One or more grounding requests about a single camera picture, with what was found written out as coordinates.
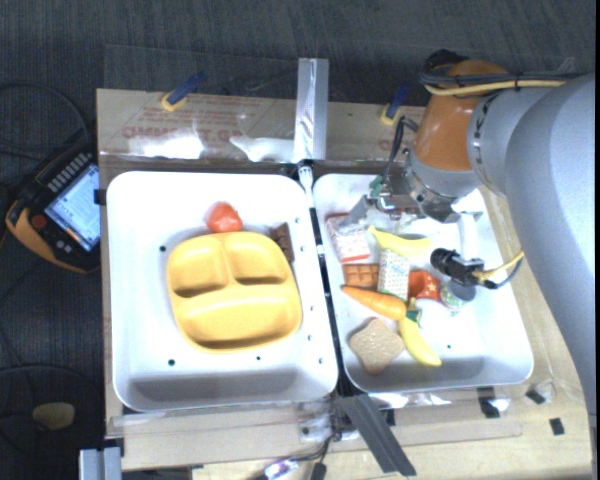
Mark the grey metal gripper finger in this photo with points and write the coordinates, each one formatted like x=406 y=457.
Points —
x=364 y=212

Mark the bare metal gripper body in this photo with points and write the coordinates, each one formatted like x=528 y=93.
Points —
x=414 y=199

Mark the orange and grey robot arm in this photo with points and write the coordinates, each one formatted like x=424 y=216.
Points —
x=540 y=168

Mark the white and orange packet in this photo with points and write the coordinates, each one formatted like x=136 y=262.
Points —
x=349 y=244

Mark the yellow banana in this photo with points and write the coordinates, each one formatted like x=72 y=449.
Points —
x=419 y=348
x=402 y=244

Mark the brown biscuit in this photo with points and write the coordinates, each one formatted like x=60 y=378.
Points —
x=360 y=275

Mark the thin black and white rod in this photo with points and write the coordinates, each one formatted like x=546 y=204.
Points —
x=321 y=263

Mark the green and white carton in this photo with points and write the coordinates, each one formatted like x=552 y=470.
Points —
x=393 y=274

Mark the red packet with star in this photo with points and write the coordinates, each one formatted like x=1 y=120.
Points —
x=425 y=284

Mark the brown chocolate bar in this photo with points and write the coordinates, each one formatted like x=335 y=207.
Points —
x=283 y=240

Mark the orange carrot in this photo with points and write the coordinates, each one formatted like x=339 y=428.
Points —
x=377 y=303

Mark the small green and pink can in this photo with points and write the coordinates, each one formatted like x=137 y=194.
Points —
x=451 y=302

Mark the brown bread slice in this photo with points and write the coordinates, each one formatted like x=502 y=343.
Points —
x=376 y=345

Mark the red toy tomato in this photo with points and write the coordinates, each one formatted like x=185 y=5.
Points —
x=224 y=218

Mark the white plastic tray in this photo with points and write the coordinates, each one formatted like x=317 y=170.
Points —
x=140 y=318
x=480 y=343

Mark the yellow divided plate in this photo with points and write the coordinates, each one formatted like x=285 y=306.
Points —
x=230 y=308

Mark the brown cardboard board red print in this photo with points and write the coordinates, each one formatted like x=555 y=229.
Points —
x=145 y=123

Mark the yellow oval object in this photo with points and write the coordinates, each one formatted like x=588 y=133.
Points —
x=54 y=415

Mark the black cylinder on white bracket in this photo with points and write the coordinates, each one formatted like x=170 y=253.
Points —
x=454 y=262

